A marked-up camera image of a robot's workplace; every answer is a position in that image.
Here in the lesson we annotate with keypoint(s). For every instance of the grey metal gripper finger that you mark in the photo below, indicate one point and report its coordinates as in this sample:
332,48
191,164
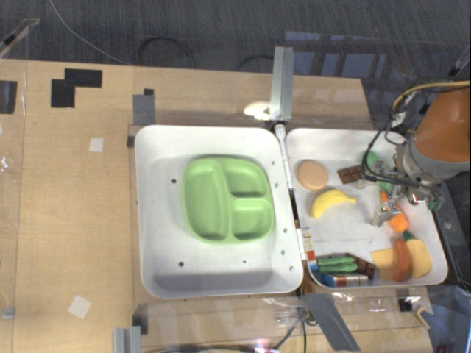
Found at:
381,217
393,205

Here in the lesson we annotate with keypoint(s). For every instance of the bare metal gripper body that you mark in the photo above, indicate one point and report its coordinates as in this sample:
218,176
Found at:
414,191

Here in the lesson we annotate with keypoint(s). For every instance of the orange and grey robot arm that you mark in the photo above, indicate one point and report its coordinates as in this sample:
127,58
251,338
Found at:
443,131

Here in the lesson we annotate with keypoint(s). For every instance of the orange carrot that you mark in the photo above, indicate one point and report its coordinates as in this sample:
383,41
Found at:
399,222

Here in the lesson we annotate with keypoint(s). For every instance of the white plastic tray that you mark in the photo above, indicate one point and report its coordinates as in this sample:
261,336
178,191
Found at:
162,234
346,230

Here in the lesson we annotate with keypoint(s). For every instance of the yellow cheese slice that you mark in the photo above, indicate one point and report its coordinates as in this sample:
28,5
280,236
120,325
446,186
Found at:
382,263

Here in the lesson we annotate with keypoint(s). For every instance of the orange sausage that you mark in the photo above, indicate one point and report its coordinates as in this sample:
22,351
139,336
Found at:
402,261

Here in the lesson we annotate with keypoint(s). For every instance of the green broccoli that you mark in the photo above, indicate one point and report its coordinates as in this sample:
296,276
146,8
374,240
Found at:
371,158

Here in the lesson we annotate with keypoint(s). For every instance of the brown chocolate bar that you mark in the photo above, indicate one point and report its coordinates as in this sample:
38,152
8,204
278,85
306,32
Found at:
366,267
349,175

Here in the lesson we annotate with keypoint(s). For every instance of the yellow banana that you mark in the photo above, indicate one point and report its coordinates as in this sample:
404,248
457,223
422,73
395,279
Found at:
325,202

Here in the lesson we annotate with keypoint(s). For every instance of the yellow rounded slice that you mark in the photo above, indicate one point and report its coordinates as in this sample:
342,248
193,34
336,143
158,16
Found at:
420,259

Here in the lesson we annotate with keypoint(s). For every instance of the green pea pod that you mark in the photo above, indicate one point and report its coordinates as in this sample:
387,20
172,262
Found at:
335,260
338,268

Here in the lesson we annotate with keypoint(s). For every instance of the blue red and white packet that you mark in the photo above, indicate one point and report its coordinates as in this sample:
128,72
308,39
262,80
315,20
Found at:
346,280

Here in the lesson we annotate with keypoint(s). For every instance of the white printed carton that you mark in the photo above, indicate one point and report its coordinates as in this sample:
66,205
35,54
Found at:
307,238

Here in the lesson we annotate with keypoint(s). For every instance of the tan round bun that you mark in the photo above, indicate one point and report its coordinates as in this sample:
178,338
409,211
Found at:
312,175

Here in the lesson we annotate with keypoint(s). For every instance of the red white and blue carton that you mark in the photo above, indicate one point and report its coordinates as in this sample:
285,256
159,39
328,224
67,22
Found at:
312,260

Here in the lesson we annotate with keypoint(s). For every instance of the thin black and white rod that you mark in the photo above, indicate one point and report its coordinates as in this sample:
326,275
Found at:
287,167

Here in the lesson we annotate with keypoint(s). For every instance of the green divided plate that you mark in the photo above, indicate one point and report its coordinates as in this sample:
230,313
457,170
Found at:
206,200

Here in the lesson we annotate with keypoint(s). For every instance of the pale wood board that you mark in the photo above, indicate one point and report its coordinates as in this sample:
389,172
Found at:
221,98

